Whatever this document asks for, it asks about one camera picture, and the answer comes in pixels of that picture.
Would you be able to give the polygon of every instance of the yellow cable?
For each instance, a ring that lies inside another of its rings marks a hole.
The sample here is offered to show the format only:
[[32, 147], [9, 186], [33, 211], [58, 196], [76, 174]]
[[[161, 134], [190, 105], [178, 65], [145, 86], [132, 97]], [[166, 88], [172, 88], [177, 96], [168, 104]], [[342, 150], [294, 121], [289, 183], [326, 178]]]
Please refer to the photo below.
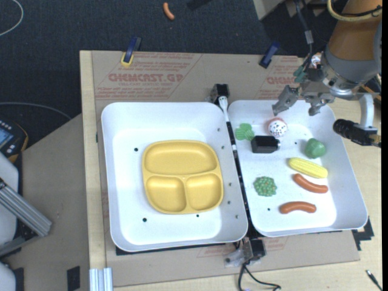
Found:
[[338, 14], [336, 11], [333, 10], [332, 8], [332, 0], [327, 0], [327, 9], [329, 13], [337, 20], [339, 21], [346, 21], [346, 22], [357, 22], [357, 21], [363, 21], [365, 19], [369, 19], [372, 17], [377, 17], [380, 14], [382, 14], [383, 10], [379, 9], [373, 13], [362, 15], [362, 16], [344, 16]]

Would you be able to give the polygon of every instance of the hot dog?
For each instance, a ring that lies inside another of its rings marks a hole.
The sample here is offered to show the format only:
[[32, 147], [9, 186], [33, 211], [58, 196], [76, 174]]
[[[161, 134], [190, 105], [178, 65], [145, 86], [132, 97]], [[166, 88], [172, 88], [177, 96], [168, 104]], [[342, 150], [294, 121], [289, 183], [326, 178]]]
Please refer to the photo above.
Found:
[[305, 201], [291, 201], [280, 206], [281, 213], [290, 213], [294, 210], [302, 210], [308, 213], [316, 212], [315, 205]]
[[164, 14], [169, 18], [169, 20], [173, 21], [175, 19], [175, 15], [171, 13], [169, 9], [169, 4], [167, 2], [163, 3], [163, 11]]
[[305, 179], [300, 173], [292, 176], [292, 179], [302, 188], [313, 193], [326, 193], [329, 189], [327, 186], [321, 186]]

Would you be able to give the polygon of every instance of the corn cob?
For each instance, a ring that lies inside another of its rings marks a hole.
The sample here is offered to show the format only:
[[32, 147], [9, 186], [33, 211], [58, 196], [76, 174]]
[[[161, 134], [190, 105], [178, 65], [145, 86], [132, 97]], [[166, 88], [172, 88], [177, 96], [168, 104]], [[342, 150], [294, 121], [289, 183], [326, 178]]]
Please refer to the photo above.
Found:
[[304, 173], [305, 175], [314, 178], [326, 178], [328, 174], [325, 167], [302, 158], [290, 158], [289, 166], [297, 172]]

